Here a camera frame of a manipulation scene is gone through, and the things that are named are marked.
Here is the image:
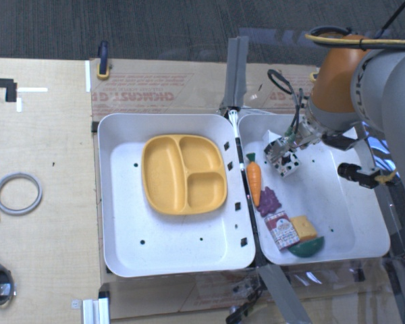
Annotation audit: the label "grey ring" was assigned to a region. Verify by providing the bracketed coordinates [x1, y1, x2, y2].
[0, 171, 43, 216]

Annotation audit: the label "orange carrot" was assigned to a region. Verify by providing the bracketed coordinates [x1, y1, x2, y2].
[245, 152, 263, 208]

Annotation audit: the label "black cylinder on white bracket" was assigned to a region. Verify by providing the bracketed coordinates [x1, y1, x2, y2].
[337, 122, 398, 190]

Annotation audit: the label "green watermelon slice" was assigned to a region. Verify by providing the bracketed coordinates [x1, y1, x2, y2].
[287, 236, 325, 259]

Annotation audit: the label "purple grapes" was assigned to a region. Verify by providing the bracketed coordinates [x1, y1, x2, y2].
[256, 186, 282, 218]

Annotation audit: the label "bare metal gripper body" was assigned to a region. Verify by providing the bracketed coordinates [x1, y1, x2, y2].
[280, 116, 325, 150]

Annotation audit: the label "grey handled scissors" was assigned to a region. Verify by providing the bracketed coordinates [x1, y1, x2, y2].
[0, 221, 17, 306]

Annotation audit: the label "black and white milk carton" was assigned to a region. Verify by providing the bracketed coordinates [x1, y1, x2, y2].
[262, 129, 302, 178]

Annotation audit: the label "red and white packet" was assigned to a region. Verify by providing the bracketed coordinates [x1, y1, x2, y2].
[264, 210, 301, 251]

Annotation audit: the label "yellow divided plate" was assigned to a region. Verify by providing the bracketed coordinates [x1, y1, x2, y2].
[140, 134, 228, 216]

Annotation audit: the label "brown cardboard board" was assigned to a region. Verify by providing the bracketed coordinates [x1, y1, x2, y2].
[88, 57, 394, 321]

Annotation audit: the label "yellow cheese wedge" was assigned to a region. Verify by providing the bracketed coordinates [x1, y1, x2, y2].
[290, 215, 319, 243]

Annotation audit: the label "white plastic tray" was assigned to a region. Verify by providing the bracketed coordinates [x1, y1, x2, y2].
[97, 113, 257, 278]
[238, 113, 392, 267]

